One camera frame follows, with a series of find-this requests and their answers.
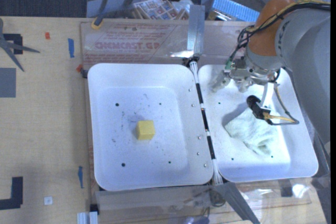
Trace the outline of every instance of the white cloth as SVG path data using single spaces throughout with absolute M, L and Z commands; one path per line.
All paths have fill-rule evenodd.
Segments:
M 263 156 L 271 154 L 270 145 L 278 137 L 277 127 L 257 119 L 250 108 L 224 128 L 231 137 L 241 140 L 249 149 Z

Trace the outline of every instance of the table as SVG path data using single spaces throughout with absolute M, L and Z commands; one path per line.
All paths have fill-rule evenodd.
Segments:
M 24 46 L 40 54 L 24 52 L 17 56 L 25 72 L 16 69 L 16 97 L 0 98 L 0 199 L 11 196 L 12 177 L 23 177 L 23 204 L 19 209 L 0 210 L 1 222 L 75 223 L 77 213 L 88 211 L 92 202 L 86 82 L 76 71 L 82 63 L 80 23 L 91 20 L 2 19 L 5 33 L 21 34 Z M 73 40 L 74 57 L 69 53 L 68 39 Z M 3 51 L 0 57 L 0 68 L 16 68 Z M 80 166 L 83 188 L 78 176 Z M 310 197 L 304 204 L 259 209 L 250 206 L 263 223 L 325 223 L 310 181 L 303 181 Z M 45 197 L 52 197 L 53 204 L 44 205 Z M 227 211 L 211 214 L 211 223 L 249 223 Z M 107 219 L 108 213 L 102 212 L 99 223 L 109 223 Z

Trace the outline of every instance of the white square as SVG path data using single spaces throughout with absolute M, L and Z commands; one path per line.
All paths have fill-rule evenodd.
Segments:
M 44 197 L 44 205 L 52 205 L 52 203 L 53 203 L 52 196 Z

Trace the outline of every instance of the yellow block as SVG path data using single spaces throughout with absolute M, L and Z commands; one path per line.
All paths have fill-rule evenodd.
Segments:
M 138 140 L 150 140 L 153 138 L 155 134 L 153 121 L 138 121 L 136 126 Z

